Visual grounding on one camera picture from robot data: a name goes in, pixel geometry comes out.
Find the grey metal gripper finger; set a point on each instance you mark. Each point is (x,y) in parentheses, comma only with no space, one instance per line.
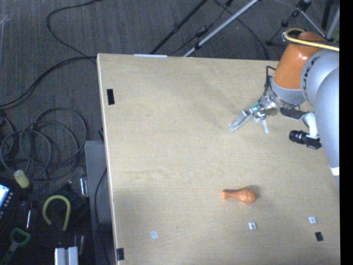
(240,120)
(265,126)

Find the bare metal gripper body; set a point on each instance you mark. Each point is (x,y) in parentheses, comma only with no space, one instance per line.
(268,105)

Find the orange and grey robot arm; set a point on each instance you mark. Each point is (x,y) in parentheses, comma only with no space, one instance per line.
(321,92)

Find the pale wood board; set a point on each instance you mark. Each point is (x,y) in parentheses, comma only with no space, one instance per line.
(176,148)

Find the orange toy chicken drumstick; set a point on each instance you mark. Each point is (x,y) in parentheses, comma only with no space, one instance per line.
(244,195)

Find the silver and black tripod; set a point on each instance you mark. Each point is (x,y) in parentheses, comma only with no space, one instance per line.
(234,15)

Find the grey box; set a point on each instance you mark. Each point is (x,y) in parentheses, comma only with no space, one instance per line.
(96,181)

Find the yellow-green curved tube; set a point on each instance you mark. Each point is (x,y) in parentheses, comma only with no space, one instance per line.
(56,199)

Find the small pale yellow bottle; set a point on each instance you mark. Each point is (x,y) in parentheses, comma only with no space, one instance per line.
(21,178)

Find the black cylinder on white bracket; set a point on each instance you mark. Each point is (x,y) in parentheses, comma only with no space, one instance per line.
(302,137)

